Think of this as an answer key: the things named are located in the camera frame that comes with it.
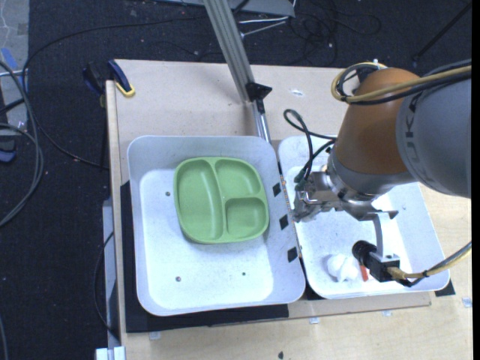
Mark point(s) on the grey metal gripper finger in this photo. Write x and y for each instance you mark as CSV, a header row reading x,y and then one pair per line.
x,y
298,209
313,211

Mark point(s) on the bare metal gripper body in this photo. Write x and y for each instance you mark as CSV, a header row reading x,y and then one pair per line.
x,y
325,192

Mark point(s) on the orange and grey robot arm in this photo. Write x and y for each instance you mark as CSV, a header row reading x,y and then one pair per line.
x,y
378,133

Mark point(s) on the white plastic tray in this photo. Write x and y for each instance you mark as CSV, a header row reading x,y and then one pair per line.
x,y
210,276
337,234

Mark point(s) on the white crumpled lump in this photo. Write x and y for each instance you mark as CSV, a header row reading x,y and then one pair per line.
x,y
341,267

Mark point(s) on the green divided plate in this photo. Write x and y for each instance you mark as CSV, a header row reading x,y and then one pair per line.
x,y
221,201

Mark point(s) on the small orange stick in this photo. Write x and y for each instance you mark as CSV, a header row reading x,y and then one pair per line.
x,y
364,273

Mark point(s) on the pale wood board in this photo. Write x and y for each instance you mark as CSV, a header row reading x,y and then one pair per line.
x,y
187,99

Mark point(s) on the black cylinder on white bracket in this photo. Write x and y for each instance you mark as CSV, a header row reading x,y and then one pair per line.
x,y
378,264

